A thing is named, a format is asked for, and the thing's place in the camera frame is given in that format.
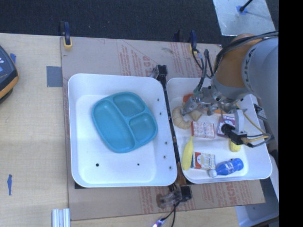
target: white tray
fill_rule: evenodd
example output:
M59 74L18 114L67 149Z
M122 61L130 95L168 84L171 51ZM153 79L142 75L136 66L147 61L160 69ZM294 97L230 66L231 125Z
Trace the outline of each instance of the white tray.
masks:
M199 78L173 78L167 83L167 93L169 97L169 107L172 112L176 106L182 105L183 96L193 93L193 90L199 83ZM210 80L205 79L205 85L209 85ZM245 114L258 126L257 115L254 110L252 95L244 97L242 102L239 102L240 108L247 108ZM214 123L215 132L218 128L218 122L221 115L215 113L211 116L203 114L198 121ZM192 120L189 115L185 115L184 119ZM191 129L183 130L174 125L176 134L178 151L180 159L182 159L182 153L186 143L189 141L191 135ZM254 127L247 119L244 122L244 130L248 135L260 134L260 131ZM269 158L269 153L265 144L249 148L242 146L238 152L232 152L229 148L228 138L215 136L214 139L205 139L194 137L193 139L194 151L201 151L203 153L215 154L216 163L220 163L231 158L240 158L244 163L244 168L241 171L234 172L227 176L218 175L215 178L211 178L206 170L190 168L183 171L184 176L192 183L217 183L217 182L230 182L230 181L241 181L241 180L255 180L268 178L271 175L272 165Z
M91 117L93 105L115 93L136 93L152 112L156 137L127 153L111 151ZM167 186L177 166L162 85L149 77L76 74L68 82L71 173L83 187Z

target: cardboard sheet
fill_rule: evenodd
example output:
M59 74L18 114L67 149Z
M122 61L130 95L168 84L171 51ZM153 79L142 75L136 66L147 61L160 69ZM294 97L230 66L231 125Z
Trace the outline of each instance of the cardboard sheet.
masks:
M67 83L77 73L148 77L158 64L167 65L167 81L175 77L199 78L201 70L193 59L189 43L81 37L73 37L72 43L71 48L65 48L63 38L60 41L71 220L169 212L171 209L161 209L156 202L159 194L169 193L168 187L82 188L75 184L71 175ZM221 50L215 44L198 44L197 49L201 53L209 50L211 64ZM180 204L177 211L265 202L259 180L193 184L190 188L192 199Z

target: bottle cap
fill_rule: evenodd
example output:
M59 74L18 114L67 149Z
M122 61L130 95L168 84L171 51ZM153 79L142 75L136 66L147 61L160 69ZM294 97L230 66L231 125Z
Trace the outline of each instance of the bottle cap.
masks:
M216 172L215 169L210 169L210 170L209 170L209 175L210 175L211 177L216 177L218 174L217 174L217 172Z

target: orange trimmed device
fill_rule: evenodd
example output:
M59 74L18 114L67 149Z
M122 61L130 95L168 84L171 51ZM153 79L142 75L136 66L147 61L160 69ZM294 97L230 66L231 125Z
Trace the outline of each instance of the orange trimmed device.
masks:
M0 46L0 103L12 93L18 80L19 73L14 61Z

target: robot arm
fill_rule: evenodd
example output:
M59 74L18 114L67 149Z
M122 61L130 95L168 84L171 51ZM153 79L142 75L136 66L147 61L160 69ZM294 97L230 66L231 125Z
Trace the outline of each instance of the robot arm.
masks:
M218 108L235 113L237 102L247 94L261 101L278 143L278 32L237 36L217 55L211 86L196 88L181 112L185 115L203 105L208 115Z

